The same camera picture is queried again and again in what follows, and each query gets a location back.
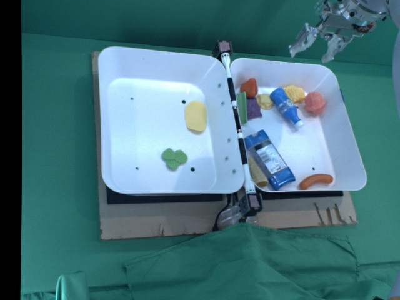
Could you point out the tan toy waffle cone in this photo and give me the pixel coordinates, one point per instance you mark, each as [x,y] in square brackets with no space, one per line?
[257,174]

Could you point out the yellow toy croissant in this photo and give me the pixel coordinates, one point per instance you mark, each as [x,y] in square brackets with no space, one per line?
[295,93]

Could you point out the pink toy ice cream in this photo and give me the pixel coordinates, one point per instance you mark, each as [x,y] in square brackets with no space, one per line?
[315,103]

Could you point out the yellow toy potato chip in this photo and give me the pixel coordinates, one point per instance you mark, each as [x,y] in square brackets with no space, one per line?
[195,117]

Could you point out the black and white thin rod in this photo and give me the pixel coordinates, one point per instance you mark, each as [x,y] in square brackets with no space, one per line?
[235,111]

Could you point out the green toy stick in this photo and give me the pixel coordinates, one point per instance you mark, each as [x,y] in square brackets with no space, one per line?
[242,108]

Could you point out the green cloth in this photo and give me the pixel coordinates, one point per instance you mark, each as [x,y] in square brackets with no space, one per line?
[256,261]

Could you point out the purple toy grapes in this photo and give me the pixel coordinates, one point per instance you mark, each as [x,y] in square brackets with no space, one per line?
[253,108]

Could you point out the red toy strawberry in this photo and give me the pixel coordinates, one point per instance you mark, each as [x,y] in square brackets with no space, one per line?
[249,87]

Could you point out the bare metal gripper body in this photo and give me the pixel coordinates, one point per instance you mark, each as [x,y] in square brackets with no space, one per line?
[343,18]

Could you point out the orange toy sausage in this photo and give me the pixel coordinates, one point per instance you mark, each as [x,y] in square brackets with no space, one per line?
[315,181]

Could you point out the blue and clear packet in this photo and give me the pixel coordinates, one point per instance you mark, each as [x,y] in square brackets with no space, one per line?
[269,160]

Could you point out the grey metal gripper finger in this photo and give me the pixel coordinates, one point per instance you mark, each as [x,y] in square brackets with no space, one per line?
[302,41]
[333,49]

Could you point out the green toy leaf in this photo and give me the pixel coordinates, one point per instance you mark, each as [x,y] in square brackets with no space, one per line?
[173,158]

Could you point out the blue plastic bottle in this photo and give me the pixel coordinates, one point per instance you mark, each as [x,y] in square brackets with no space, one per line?
[285,105]

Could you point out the white plastic tray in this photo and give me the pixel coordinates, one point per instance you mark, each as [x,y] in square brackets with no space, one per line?
[315,142]
[162,120]

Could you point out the brown cardboard board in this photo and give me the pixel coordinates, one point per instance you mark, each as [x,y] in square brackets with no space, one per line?
[175,217]

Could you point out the yellow toy biscuit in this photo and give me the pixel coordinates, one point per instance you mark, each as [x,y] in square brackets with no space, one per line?
[265,102]

